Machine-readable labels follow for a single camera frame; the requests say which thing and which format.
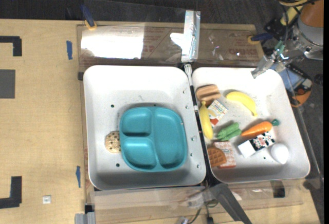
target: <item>yellow banana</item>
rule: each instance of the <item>yellow banana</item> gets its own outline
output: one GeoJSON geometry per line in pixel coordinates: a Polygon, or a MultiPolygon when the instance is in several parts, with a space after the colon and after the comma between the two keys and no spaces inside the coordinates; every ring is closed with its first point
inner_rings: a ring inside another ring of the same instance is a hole
{"type": "Polygon", "coordinates": [[[226,98],[228,100],[241,102],[252,112],[254,116],[257,116],[256,104],[250,96],[240,91],[232,91],[226,95],[226,98]]]}
{"type": "Polygon", "coordinates": [[[211,126],[211,122],[210,122],[210,118],[209,118],[208,109],[206,108],[206,102],[202,101],[201,104],[202,105],[199,109],[199,116],[200,116],[202,131],[208,139],[212,139],[213,130],[212,130],[212,126],[211,126]]]}

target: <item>white ball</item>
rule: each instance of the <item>white ball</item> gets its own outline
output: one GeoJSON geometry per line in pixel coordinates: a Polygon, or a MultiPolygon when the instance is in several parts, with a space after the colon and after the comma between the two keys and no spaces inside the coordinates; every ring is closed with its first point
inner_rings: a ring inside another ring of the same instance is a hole
{"type": "Polygon", "coordinates": [[[282,143],[276,143],[271,148],[271,155],[275,161],[285,164],[289,158],[289,150],[282,143]]]}

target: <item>gray square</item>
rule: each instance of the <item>gray square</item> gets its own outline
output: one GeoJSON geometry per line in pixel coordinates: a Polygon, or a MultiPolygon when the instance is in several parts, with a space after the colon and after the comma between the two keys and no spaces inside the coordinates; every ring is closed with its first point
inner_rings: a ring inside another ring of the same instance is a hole
{"type": "Polygon", "coordinates": [[[15,98],[15,70],[0,70],[0,98],[15,98]]]}

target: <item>teal plate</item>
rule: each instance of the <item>teal plate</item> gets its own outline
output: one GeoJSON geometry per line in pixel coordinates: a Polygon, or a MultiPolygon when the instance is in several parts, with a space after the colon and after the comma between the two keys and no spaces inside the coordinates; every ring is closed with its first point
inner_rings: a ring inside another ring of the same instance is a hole
{"type": "Polygon", "coordinates": [[[127,110],[120,120],[123,160],[132,169],[165,172],[185,163],[187,143],[181,117],[162,107],[127,110]]]}

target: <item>wooden table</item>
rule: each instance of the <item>wooden table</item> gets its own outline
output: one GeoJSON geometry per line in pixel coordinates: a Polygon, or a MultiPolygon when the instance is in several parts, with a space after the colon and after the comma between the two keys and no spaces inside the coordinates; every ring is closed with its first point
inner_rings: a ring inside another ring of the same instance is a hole
{"type": "MultiPolygon", "coordinates": [[[[0,223],[74,223],[86,201],[77,26],[81,21],[0,20],[0,36],[19,36],[23,55],[0,43],[0,69],[15,70],[15,98],[0,99],[0,198],[22,177],[22,203],[0,209],[0,223]],[[72,42],[72,60],[67,41],[72,42]],[[76,176],[81,170],[81,187],[76,176]],[[43,196],[51,195],[51,203],[43,196]]],[[[246,211],[253,223],[319,223],[308,190],[297,206],[246,211]]],[[[227,213],[215,222],[230,222],[227,213]]],[[[143,221],[174,223],[177,218],[143,221]]],[[[195,223],[206,223],[200,216],[195,223]]]]}

